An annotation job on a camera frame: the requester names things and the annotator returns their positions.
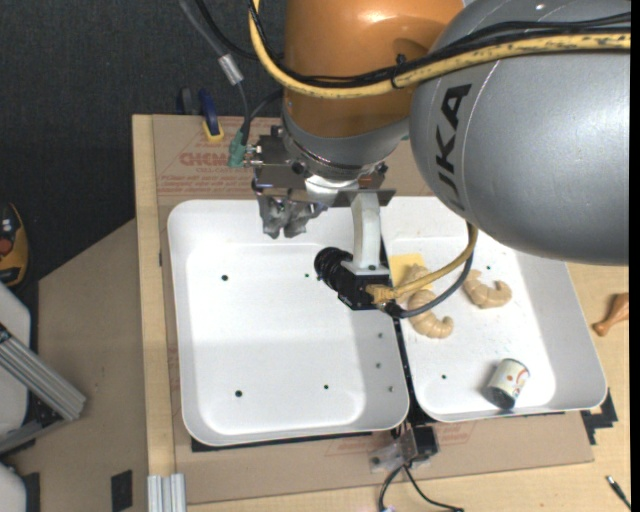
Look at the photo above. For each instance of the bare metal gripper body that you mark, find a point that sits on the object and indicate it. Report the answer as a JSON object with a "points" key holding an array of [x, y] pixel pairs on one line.
{"points": [[277, 170]]}

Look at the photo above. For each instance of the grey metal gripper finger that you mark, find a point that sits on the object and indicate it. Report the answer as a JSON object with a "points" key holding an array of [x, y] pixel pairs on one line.
{"points": [[299, 220], [272, 220]]}

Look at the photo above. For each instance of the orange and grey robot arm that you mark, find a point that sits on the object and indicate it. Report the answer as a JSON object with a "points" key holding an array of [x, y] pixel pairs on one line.
{"points": [[525, 150]]}

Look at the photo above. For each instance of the white plastic tray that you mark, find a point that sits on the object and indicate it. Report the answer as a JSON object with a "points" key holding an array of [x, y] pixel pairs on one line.
{"points": [[280, 325], [475, 350]]}

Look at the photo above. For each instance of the yellow cheese slice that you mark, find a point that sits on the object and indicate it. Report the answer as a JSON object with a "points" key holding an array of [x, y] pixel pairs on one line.
{"points": [[402, 262]]}

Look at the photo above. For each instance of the beige toy croissant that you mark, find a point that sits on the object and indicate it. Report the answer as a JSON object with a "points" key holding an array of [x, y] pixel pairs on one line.
{"points": [[415, 275], [432, 322], [487, 295]]}

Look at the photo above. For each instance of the brown cardboard board red print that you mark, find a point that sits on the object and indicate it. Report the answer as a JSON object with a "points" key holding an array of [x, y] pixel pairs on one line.
{"points": [[280, 475]]}

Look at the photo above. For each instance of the small white printed can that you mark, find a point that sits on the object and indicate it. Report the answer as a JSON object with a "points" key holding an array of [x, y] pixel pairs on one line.
{"points": [[507, 382]]}

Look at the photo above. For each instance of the brown toy chicken drumstick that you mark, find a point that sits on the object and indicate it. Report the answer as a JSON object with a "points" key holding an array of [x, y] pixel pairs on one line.
{"points": [[615, 312]]}

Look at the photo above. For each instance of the black cylinder on white bracket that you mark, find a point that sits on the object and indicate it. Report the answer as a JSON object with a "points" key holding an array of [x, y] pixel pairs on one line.
{"points": [[367, 235]]}

